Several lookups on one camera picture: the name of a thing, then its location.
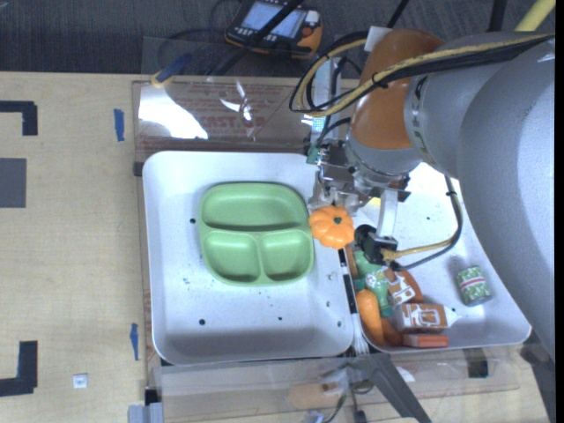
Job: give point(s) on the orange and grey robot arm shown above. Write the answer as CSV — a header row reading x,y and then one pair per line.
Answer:
x,y
484,148

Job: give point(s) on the white plastic tray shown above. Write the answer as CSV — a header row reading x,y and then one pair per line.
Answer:
x,y
484,324
247,315

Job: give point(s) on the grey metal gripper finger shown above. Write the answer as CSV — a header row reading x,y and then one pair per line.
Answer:
x,y
319,198
354,204

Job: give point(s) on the green divided plate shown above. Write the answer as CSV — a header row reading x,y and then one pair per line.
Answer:
x,y
255,232

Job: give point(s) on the orange toy carrot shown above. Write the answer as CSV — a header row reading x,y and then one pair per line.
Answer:
x,y
371,315

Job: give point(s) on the small brown and white carton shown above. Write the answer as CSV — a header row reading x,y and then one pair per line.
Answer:
x,y
403,289

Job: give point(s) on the green and white can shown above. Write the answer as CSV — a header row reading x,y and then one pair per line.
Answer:
x,y
473,285

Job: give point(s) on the orange toy sausage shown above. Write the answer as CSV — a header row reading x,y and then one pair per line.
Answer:
x,y
391,332

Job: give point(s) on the large brown and white carton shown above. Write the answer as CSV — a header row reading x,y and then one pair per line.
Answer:
x,y
423,317

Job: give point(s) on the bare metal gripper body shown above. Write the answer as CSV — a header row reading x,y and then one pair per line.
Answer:
x,y
341,170

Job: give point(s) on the orange toy pumpkin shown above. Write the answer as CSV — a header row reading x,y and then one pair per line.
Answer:
x,y
330,229

